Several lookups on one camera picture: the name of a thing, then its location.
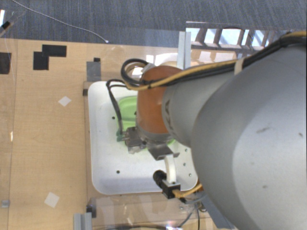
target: green object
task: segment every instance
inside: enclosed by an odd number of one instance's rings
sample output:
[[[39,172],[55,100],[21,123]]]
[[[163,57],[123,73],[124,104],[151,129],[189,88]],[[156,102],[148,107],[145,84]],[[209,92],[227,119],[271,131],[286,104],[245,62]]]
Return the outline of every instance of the green object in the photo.
[[[136,103],[137,97],[136,96],[128,96],[123,99],[120,99],[118,102],[118,106],[121,113],[121,118],[123,122],[123,130],[127,130],[127,128],[135,127],[135,117],[136,117]],[[168,142],[168,145],[171,145],[175,142],[175,140],[171,140]]]

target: gray carpet floor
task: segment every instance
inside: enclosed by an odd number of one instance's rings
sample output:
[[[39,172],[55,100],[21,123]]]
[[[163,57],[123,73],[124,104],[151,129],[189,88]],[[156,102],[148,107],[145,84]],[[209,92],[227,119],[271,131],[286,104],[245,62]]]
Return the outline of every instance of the gray carpet floor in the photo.
[[[94,31],[114,44],[177,46],[186,21],[242,27],[306,29],[307,0],[16,0],[61,21]],[[11,0],[0,9],[26,11],[8,36],[103,43],[89,33],[27,11]]]

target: wooden table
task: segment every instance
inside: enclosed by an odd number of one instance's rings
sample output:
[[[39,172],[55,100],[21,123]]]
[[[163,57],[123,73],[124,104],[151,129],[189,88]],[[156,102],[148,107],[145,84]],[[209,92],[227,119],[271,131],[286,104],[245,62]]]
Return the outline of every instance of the wooden table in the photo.
[[[33,53],[42,51],[43,44],[65,45],[67,56],[50,57],[49,70],[33,70]],[[0,52],[7,52],[6,47],[12,53],[13,69],[9,75],[0,75],[0,120],[5,120],[0,127],[0,200],[9,198],[11,205],[9,210],[0,208],[0,229],[71,230],[73,214],[83,214],[87,204],[82,95],[86,62],[101,58],[102,79],[106,80],[120,77],[119,69],[126,59],[168,54],[167,58],[177,49],[5,42],[1,38]],[[58,103],[64,96],[71,99],[65,107]],[[49,192],[59,196],[55,208],[44,203]],[[201,225],[201,229],[216,229],[206,214]],[[185,229],[197,229],[197,220],[190,220]]]

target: white diamond sticker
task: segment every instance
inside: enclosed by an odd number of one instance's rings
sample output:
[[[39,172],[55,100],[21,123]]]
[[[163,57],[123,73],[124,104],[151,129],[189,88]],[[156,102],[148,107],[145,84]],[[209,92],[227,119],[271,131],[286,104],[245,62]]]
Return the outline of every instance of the white diamond sticker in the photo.
[[[54,208],[59,201],[59,196],[49,192],[47,198],[45,199],[45,204],[49,205],[50,207]]]
[[[62,105],[62,106],[67,106],[67,104],[71,102],[71,99],[68,98],[67,96],[64,96],[62,99],[59,100],[59,103]]]

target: white tray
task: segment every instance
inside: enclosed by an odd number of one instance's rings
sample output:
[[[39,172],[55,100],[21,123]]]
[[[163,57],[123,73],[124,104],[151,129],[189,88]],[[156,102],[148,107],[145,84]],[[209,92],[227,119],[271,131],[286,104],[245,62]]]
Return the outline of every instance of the white tray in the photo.
[[[117,100],[136,96],[135,91],[113,88]],[[96,190],[106,195],[160,192],[153,180],[157,170],[165,169],[164,160],[156,161],[147,149],[129,154],[123,141],[116,141],[118,129],[106,82],[95,82],[88,91],[92,181]],[[175,158],[177,181],[181,190],[193,188],[197,182],[190,148],[178,142],[170,145],[173,152],[180,152]]]

